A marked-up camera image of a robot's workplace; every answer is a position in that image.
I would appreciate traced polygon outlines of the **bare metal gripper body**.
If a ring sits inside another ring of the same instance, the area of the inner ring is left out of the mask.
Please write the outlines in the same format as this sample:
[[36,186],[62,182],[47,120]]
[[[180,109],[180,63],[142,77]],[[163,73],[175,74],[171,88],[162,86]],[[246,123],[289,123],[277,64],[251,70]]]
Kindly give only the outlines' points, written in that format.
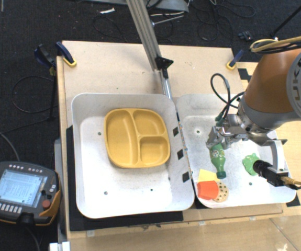
[[248,135],[241,126],[240,119],[236,114],[228,114],[225,118],[221,117],[216,121],[218,133],[227,141],[246,141]]

